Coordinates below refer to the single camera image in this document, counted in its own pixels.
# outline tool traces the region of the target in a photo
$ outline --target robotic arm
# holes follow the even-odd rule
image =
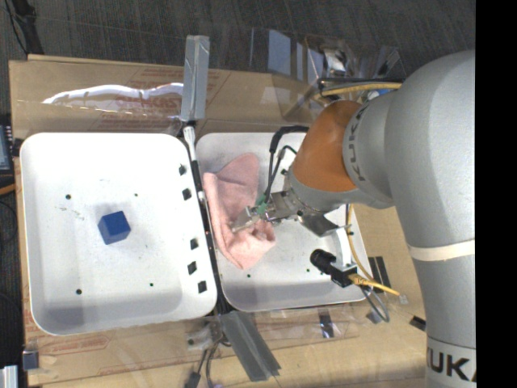
[[[338,101],[308,131],[269,221],[298,217],[315,234],[345,203],[395,205],[427,317],[427,387],[477,385],[474,232],[475,52],[440,58],[398,91]]]

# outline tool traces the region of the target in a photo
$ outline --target blue block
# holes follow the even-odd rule
[[[112,244],[128,237],[131,227],[123,211],[103,216],[98,224],[105,244]]]

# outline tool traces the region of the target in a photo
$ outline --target pink towel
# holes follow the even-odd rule
[[[230,223],[247,205],[255,204],[259,189],[259,159],[254,154],[243,154],[217,174],[205,173],[203,185],[219,250],[238,268],[251,268],[275,245],[273,226],[261,220],[233,233]]]

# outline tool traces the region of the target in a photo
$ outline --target gray carpet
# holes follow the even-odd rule
[[[397,47],[405,72],[475,47],[476,0],[29,0],[50,55],[182,65],[188,34],[211,37],[211,67],[263,71],[250,61],[250,31],[335,36],[349,44]],[[10,111],[7,61],[23,59],[0,9],[0,113]],[[7,197],[12,204],[12,197]],[[11,228],[0,211],[2,228]],[[15,242],[0,255],[0,292],[19,304]],[[0,318],[0,333],[7,321]]]

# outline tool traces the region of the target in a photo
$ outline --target white plastic tray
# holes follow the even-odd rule
[[[20,162],[32,315],[44,331],[99,331],[212,310],[216,286],[178,139],[40,133],[23,143]],[[184,200],[187,189],[192,197]],[[97,224],[120,210],[132,231],[106,245]]]
[[[201,172],[218,172],[224,165],[240,154],[253,153],[258,156],[259,192],[267,184],[269,164],[269,144],[272,133],[210,133],[200,138],[196,150]],[[278,147],[290,145],[299,148],[304,134],[285,135]],[[294,154],[286,152],[279,173],[273,183],[272,191],[280,191],[283,176],[280,171],[287,169]],[[328,216],[340,226],[345,224],[344,209],[338,209]],[[355,249],[365,266],[368,257],[364,250],[359,228],[353,218]],[[313,250],[320,248],[337,254],[343,252],[343,260],[351,260],[350,245],[338,234],[319,238],[296,221],[284,221],[275,228],[276,246],[269,250],[260,261],[250,269],[241,270],[231,264],[217,251],[217,265],[221,274],[221,285],[228,301],[238,310],[260,311],[319,306],[342,302],[353,302],[364,298],[356,286],[340,288],[322,275],[309,260]]]

